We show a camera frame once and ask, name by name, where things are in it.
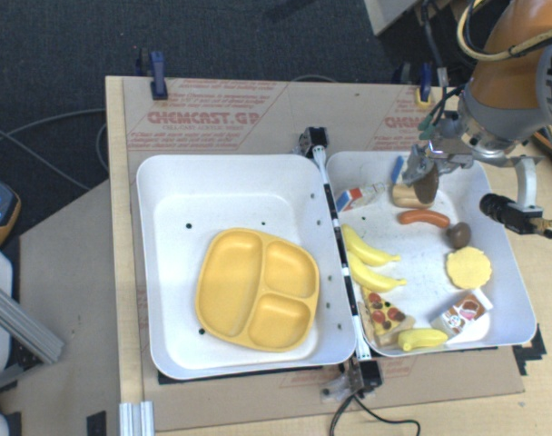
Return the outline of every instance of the yellow divided plate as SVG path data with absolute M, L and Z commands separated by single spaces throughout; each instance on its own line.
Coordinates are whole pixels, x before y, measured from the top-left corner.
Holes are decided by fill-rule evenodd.
M 319 269 L 300 246 L 234 228 L 215 236 L 203 260 L 195 310 L 203 328 L 253 349 L 286 352 L 312 326 Z

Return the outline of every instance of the toy pizza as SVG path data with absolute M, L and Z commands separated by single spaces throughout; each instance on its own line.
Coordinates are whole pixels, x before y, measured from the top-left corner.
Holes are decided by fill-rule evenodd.
M 364 303 L 360 306 L 360 317 L 370 342 L 374 341 L 380 347 L 395 344 L 399 333 L 415 324 L 415 318 L 406 315 L 378 293 L 364 287 L 361 287 L 361 292 Z

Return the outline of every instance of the cardboard sheet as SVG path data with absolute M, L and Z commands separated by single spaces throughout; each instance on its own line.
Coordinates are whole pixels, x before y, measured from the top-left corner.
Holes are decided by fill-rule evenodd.
M 321 401 L 320 386 L 338 375 L 337 366 L 159 383 L 149 351 L 135 175 L 154 154 L 288 153 L 309 126 L 327 128 L 329 156 L 342 150 L 407 151 L 428 113 L 415 103 L 416 87 L 173 79 L 167 88 L 169 101 L 155 102 L 148 79 L 123 78 L 143 389 L 154 404 L 156 430 L 336 411 L 337 402 Z M 379 364 L 384 384 L 367 400 L 374 408 L 523 391 L 509 348 L 379 359 Z

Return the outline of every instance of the banana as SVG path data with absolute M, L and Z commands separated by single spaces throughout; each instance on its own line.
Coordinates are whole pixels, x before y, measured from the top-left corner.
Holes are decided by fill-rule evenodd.
M 388 292 L 397 286 L 407 284 L 406 280 L 396 280 L 370 270 L 362 260 L 351 251 L 347 251 L 350 276 L 361 286 L 373 292 Z
M 409 352 L 418 347 L 435 347 L 448 340 L 443 331 L 433 328 L 413 328 L 399 333 L 397 342 L 401 349 Z
M 370 266 L 382 266 L 389 262 L 398 262 L 400 255 L 391 255 L 382 250 L 371 247 L 363 241 L 357 232 L 348 224 L 343 224 L 342 237 L 345 241 L 346 249 L 357 255 L 364 263 Z

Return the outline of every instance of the toy sausage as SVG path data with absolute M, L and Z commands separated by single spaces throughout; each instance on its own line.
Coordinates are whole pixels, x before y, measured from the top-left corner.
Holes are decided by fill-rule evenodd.
M 410 224 L 417 222 L 435 224 L 439 228 L 447 228 L 449 226 L 449 218 L 442 213 L 434 212 L 433 210 L 408 210 L 400 213 L 398 220 L 401 224 Z

